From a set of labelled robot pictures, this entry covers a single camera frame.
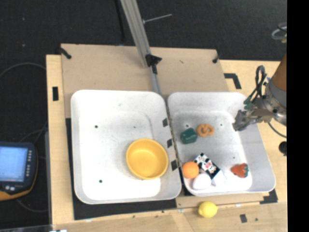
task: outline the metal bar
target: metal bar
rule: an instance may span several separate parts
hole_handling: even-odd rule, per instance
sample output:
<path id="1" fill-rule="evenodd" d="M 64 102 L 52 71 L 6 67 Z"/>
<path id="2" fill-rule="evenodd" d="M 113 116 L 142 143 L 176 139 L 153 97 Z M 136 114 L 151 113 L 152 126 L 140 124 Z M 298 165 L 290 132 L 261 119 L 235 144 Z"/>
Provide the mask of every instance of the metal bar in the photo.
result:
<path id="1" fill-rule="evenodd" d="M 120 0 L 120 1 L 124 9 L 127 22 L 129 24 L 134 43 L 138 49 L 140 58 L 142 60 L 142 65 L 143 67 L 148 68 L 146 62 L 146 55 L 151 54 L 151 51 L 137 2 L 136 0 Z M 157 75 L 152 72 L 152 68 L 148 69 L 154 92 L 161 94 Z"/>

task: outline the yellow bowl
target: yellow bowl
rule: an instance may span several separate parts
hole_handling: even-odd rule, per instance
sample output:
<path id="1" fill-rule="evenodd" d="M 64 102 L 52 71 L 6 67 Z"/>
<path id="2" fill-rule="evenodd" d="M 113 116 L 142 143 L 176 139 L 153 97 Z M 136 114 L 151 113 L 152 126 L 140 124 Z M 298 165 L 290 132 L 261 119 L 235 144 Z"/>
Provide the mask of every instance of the yellow bowl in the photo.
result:
<path id="1" fill-rule="evenodd" d="M 126 151 L 126 163 L 130 171 L 140 179 L 161 177 L 169 165 L 169 157 L 157 141 L 138 139 Z"/>

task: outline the wooden table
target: wooden table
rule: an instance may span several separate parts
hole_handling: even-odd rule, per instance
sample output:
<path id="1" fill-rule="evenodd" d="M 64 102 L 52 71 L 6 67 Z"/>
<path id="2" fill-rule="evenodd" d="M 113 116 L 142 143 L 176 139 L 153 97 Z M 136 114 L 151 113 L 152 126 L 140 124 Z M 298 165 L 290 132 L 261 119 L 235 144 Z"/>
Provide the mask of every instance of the wooden table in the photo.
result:
<path id="1" fill-rule="evenodd" d="M 73 61 L 70 62 L 70 64 L 73 63 L 72 66 L 74 66 L 75 69 L 70 69 L 70 64 L 68 63 L 69 59 L 64 56 L 46 56 L 49 156 L 51 162 L 51 206 L 52 225 L 55 230 L 67 229 L 70 232 L 287 231 L 287 161 L 286 157 L 278 150 L 279 143 L 284 141 L 284 139 L 273 132 L 265 123 L 259 124 L 258 126 L 276 176 L 277 183 L 275 191 L 278 196 L 278 202 L 260 204 L 261 201 L 267 199 L 269 193 L 220 195 L 219 197 L 214 196 L 208 198 L 187 198 L 181 194 L 177 198 L 177 203 L 180 204 L 177 209 L 164 210 L 164 212 L 141 212 L 74 220 L 65 119 L 70 117 L 70 110 L 68 109 L 70 95 L 72 95 L 76 89 L 79 89 L 81 82 L 84 82 L 86 79 L 85 75 L 80 75 L 79 73 L 77 76 L 79 76 L 81 80 L 76 81 L 74 73 L 83 71 L 85 68 L 87 68 L 88 73 L 92 72 L 93 66 L 98 65 L 98 63 L 102 64 L 100 68 L 108 70 L 109 72 L 114 72 L 115 76 L 113 78 L 119 75 L 120 78 L 123 78 L 126 75 L 125 73 L 117 72 L 117 70 L 119 70 L 118 68 L 122 68 L 120 67 L 122 64 L 125 64 L 128 68 L 132 68 L 132 70 L 136 72 L 134 76 L 138 75 L 139 78 L 145 78 L 148 72 L 145 74 L 145 70 L 139 69 L 139 56 L 134 47 L 120 48 L 115 46 L 72 44 L 65 44 L 62 45 L 62 47 L 64 47 L 69 54 L 73 54 Z M 108 52 L 109 57 L 105 58 L 102 56 L 102 54 L 104 54 L 103 52 Z M 152 53 L 159 57 L 164 55 L 162 57 L 163 61 L 158 65 L 159 81 L 163 97 L 177 90 L 229 90 L 248 95 L 255 88 L 254 77 L 256 67 L 261 64 L 264 65 L 268 76 L 271 77 L 279 64 L 278 62 L 271 61 L 234 60 L 221 60 L 214 64 L 212 59 L 216 57 L 215 50 L 152 48 Z M 102 61 L 97 60 L 97 58 L 107 59 L 107 62 L 102 63 Z M 108 69 L 111 68 L 113 61 L 119 63 L 119 66 L 112 70 Z M 236 89 L 233 80 L 225 79 L 224 73 L 236 74 L 242 89 Z M 92 87 L 104 89 L 104 86 L 101 86 L 102 84 L 97 84 L 95 76 L 95 74 L 88 75 L 90 79 L 93 78 L 92 82 L 90 82 Z M 112 87 L 111 89 L 119 89 L 119 85 L 114 85 L 114 82 L 110 78 L 106 78 L 105 83 L 107 87 Z M 126 86 L 126 84 L 123 84 L 121 87 L 128 90 L 151 89 L 151 84 L 145 80 L 141 81 L 142 86 L 136 84 L 134 77 L 130 79 L 129 83 L 129 85 Z M 286 133 L 286 128 L 279 123 L 274 123 L 274 126 L 281 133 Z M 204 200 L 211 200 L 219 206 L 218 213 L 215 217 L 205 219 L 197 214 L 197 206 Z"/>

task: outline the black clamp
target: black clamp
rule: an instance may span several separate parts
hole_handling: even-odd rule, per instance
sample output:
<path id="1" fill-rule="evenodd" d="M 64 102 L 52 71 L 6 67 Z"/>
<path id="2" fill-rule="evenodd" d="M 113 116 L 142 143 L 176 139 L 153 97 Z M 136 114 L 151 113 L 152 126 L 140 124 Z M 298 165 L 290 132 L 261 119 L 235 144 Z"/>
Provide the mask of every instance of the black clamp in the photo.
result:
<path id="1" fill-rule="evenodd" d="M 152 67 L 153 69 L 153 73 L 154 74 L 158 74 L 158 71 L 156 69 L 156 65 L 162 60 L 162 58 L 156 57 L 154 55 L 151 54 L 147 54 L 146 55 L 146 61 L 147 61 L 147 65 L 148 67 Z"/>

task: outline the lemon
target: lemon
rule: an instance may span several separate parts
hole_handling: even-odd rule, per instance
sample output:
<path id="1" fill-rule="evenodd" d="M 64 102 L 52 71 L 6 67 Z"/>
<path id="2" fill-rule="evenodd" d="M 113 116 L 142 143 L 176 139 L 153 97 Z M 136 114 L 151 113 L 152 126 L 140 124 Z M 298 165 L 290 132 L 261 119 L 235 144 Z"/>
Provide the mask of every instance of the lemon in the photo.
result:
<path id="1" fill-rule="evenodd" d="M 218 206 L 211 201 L 204 201 L 199 205 L 198 213 L 205 218 L 211 218 L 217 214 Z"/>

